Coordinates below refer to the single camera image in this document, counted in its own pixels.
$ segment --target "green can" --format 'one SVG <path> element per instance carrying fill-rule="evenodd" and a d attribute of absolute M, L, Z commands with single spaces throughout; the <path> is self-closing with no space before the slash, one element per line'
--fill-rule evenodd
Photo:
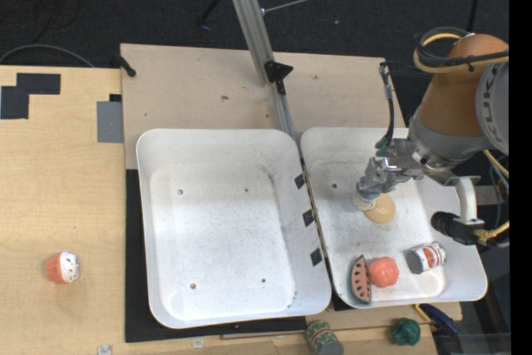
<path fill-rule="evenodd" d="M 343 345 L 327 321 L 320 319 L 310 323 L 305 337 L 318 355 L 343 355 Z"/>

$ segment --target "empty white tray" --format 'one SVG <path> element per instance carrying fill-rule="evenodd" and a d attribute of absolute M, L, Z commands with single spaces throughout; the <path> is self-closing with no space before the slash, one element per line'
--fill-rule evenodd
<path fill-rule="evenodd" d="M 160 323 L 190 328 L 328 306 L 331 285 L 288 135 L 155 129 L 136 149 L 148 297 Z"/>
<path fill-rule="evenodd" d="M 396 205 L 396 216 L 388 224 L 371 222 L 353 203 L 355 185 L 385 133 L 386 129 L 312 128 L 301 140 L 336 293 L 354 308 L 482 298 L 487 279 L 476 247 L 457 243 L 430 223 L 437 211 L 460 214 L 456 189 L 427 177 L 398 184 L 388 193 Z M 407 129 L 401 128 L 394 136 L 406 134 Z M 413 274 L 406 263 L 406 251 L 434 240 L 444 246 L 447 263 Z M 352 262 L 361 254 L 368 263 L 382 256 L 392 257 L 399 268 L 395 285 L 372 285 L 369 305 L 357 302 L 349 288 Z"/>

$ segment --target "toy watermelon slice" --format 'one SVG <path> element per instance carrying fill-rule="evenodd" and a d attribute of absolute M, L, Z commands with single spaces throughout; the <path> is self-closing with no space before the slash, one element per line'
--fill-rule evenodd
<path fill-rule="evenodd" d="M 370 285 L 369 272 L 364 255 L 355 260 L 352 266 L 351 290 L 358 302 L 369 304 L 372 301 L 372 286 Z"/>

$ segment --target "can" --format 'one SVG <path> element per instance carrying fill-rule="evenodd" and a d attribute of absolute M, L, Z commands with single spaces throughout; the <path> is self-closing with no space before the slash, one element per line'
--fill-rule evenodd
<path fill-rule="evenodd" d="M 445 265 L 446 261 L 446 251 L 437 241 L 414 247 L 409 253 L 409 259 L 407 259 L 408 266 L 415 274 L 421 274 L 437 266 Z"/>
<path fill-rule="evenodd" d="M 305 337 L 317 355 L 343 355 L 343 345 L 327 321 L 320 319 L 309 324 Z"/>

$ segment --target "toy tomato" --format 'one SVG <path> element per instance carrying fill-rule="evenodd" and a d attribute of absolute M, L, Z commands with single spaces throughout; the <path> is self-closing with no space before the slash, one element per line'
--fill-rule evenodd
<path fill-rule="evenodd" d="M 399 268 L 395 259 L 384 256 L 371 262 L 368 268 L 372 284 L 379 288 L 389 287 L 397 282 Z"/>

